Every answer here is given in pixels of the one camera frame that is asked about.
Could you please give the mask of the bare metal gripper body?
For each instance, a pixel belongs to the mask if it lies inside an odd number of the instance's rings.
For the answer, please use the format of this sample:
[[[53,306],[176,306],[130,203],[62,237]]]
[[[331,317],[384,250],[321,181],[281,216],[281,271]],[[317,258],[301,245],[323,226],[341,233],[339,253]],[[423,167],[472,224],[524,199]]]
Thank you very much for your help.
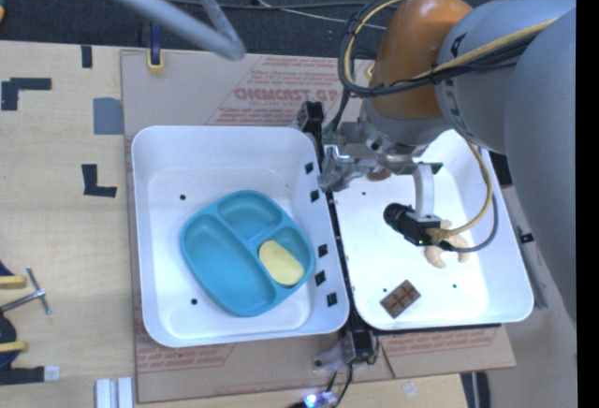
[[[371,125],[341,123],[329,133],[329,158],[358,161],[359,176],[367,173],[402,174],[422,155],[422,146],[394,142]]]

